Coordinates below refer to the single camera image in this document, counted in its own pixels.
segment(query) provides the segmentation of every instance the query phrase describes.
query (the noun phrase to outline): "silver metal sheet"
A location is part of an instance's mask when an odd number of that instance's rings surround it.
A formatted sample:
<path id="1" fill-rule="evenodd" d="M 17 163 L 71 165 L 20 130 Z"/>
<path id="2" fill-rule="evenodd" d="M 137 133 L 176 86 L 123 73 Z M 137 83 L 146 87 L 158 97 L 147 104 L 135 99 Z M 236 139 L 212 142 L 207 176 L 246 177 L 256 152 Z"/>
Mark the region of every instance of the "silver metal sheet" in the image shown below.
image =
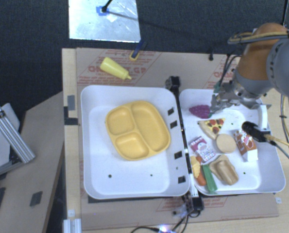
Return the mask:
<path id="1" fill-rule="evenodd" d="M 141 39 L 136 0 L 69 0 L 71 39 L 139 42 Z"/>

